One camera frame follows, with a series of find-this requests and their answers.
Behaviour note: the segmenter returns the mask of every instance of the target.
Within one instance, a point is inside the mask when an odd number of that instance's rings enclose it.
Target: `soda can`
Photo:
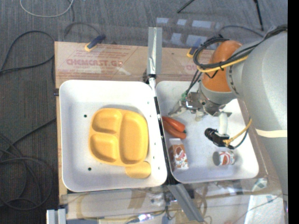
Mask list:
[[[216,166],[232,165],[235,163],[235,154],[231,150],[214,152],[213,162]]]

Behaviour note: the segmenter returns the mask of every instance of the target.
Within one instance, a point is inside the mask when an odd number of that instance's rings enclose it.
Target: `yellow plate compartment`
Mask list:
[[[116,108],[103,108],[93,115],[89,149],[98,161],[134,166],[144,161],[148,146],[148,125],[142,115]]]

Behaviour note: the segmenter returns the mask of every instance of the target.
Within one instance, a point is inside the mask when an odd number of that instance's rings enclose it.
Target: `orange sausage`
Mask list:
[[[181,122],[178,122],[175,119],[172,119],[170,117],[162,116],[162,120],[168,122],[172,127],[174,127],[177,131],[183,132],[185,130],[185,125]]]
[[[163,127],[164,129],[171,134],[172,136],[176,137],[176,138],[180,138],[180,139],[185,139],[186,138],[186,134],[184,132],[180,132],[178,130],[176,130],[174,127],[172,127],[167,121],[162,120],[163,122]]]

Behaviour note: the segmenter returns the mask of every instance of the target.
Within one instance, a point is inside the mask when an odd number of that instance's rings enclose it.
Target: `yellow cable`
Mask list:
[[[234,137],[228,139],[228,140],[224,140],[223,142],[226,144],[226,146],[228,146],[232,141],[234,141],[236,138],[238,138],[242,133],[244,133],[246,130],[249,129],[249,126],[251,125],[252,123],[252,119],[249,120],[248,124],[246,125],[246,127],[241,131],[239,132],[237,135],[235,135]]]
[[[236,61],[233,61],[233,62],[230,62],[230,63],[227,63],[225,65],[222,65],[222,66],[219,66],[219,67],[215,67],[215,68],[211,68],[211,69],[207,69],[207,70],[204,70],[204,69],[201,69],[199,66],[197,66],[197,69],[200,71],[200,72],[203,72],[203,73],[208,73],[208,72],[212,72],[212,71],[216,71],[216,70],[220,70],[220,69],[223,69],[225,67],[228,67],[228,66],[231,66],[231,65],[234,65],[236,63],[239,63],[241,61],[244,61],[247,59],[248,56],[244,56]]]

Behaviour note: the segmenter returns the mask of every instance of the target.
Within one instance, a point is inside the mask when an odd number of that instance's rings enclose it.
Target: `dark floor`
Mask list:
[[[288,23],[288,0],[258,0],[264,31],[253,0],[195,0],[178,14],[187,1],[74,0],[65,14],[44,18],[26,13],[20,0],[0,0],[1,224],[45,223],[45,211],[58,205],[54,47],[50,36],[55,41],[87,42],[96,35],[92,28],[76,25],[64,36],[72,21],[94,25],[106,34],[105,43],[147,46],[148,27],[154,26],[162,26],[165,34],[202,35],[191,27],[181,29],[169,25],[171,22],[163,23],[165,19],[186,19],[214,22],[213,30],[202,31],[204,36],[215,35],[228,25],[249,28],[254,32],[240,27],[221,31],[226,38],[247,43],[273,26]],[[34,14],[52,15],[64,12],[69,2],[22,0],[22,5]],[[188,47],[187,42],[164,38],[163,45]],[[2,71],[48,59],[34,68]]]

